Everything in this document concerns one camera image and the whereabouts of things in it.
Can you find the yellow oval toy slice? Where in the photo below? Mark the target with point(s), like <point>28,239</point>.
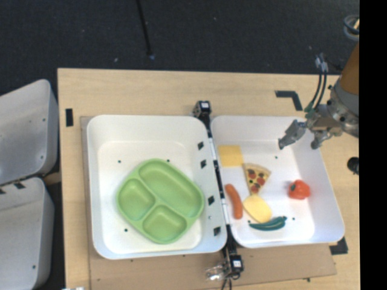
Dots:
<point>257,208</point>

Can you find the yellow square cheese slice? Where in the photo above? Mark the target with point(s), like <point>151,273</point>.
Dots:
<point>230,156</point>

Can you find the toy pizza slice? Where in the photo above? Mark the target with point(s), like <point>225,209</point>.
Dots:
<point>255,177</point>

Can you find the green toy chili pepper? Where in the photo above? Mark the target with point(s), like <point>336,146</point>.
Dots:
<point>269,224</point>

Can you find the thin black and white rod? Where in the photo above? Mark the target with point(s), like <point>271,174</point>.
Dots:
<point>216,165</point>

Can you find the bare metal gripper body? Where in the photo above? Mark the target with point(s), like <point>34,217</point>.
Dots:
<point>338,121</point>

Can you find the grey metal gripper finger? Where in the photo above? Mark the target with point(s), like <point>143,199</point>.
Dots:
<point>291,134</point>
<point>320,139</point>

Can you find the green divided plate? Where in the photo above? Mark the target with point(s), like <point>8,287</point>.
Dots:
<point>160,201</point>

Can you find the orange toy bell pepper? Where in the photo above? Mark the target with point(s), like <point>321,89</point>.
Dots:
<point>299,189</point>

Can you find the white plastic tray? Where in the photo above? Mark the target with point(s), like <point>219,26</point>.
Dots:
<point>115,137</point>
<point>302,216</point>

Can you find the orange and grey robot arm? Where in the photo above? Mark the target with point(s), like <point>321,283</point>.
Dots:
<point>350,71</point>

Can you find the orange toy sausage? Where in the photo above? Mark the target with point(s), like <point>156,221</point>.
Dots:
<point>236,201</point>

